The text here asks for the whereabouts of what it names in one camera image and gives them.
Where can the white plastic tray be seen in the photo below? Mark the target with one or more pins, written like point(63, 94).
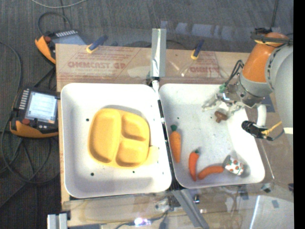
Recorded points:
point(209, 139)
point(78, 128)

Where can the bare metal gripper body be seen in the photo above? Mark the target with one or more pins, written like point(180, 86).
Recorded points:
point(234, 95)

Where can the black cylinder on white bracket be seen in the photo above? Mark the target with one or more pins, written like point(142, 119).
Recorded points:
point(253, 129)

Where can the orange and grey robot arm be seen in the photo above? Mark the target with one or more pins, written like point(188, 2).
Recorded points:
point(281, 80)

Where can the brown mushroom-shaped toy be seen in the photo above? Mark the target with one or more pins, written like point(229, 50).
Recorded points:
point(219, 116)

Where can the orange sausage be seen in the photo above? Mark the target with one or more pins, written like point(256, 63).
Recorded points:
point(210, 171)

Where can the brown cardboard board red print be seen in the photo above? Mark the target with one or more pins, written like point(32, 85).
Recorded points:
point(100, 68)

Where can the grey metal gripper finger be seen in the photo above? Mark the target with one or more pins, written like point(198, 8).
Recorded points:
point(212, 102)
point(234, 109)

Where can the yellow divided plate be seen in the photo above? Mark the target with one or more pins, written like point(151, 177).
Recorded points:
point(107, 135)

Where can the orange carrot with green top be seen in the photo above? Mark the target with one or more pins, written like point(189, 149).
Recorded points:
point(175, 143)
point(193, 163)

